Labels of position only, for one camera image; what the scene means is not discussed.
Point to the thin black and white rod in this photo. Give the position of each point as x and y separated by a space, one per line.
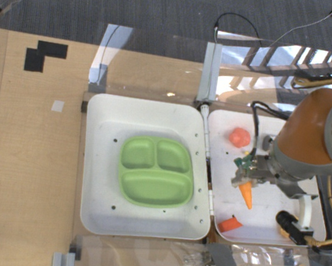
207 143

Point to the orange wedge-shaped toy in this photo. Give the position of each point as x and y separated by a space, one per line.
229 225

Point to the black cylinder on white bracket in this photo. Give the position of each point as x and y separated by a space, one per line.
291 225

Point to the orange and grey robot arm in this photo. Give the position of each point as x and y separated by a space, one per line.
312 131

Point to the pink round toy fruit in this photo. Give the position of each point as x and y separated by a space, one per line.
239 137

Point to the orange toy carrot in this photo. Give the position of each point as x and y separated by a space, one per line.
247 193

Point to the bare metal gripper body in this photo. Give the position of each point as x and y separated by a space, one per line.
264 169

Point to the green divided plate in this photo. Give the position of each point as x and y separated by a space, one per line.
154 184

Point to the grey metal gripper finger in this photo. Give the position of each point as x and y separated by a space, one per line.
239 178
255 183

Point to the white plastic tray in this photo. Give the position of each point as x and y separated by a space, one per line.
267 212
101 181

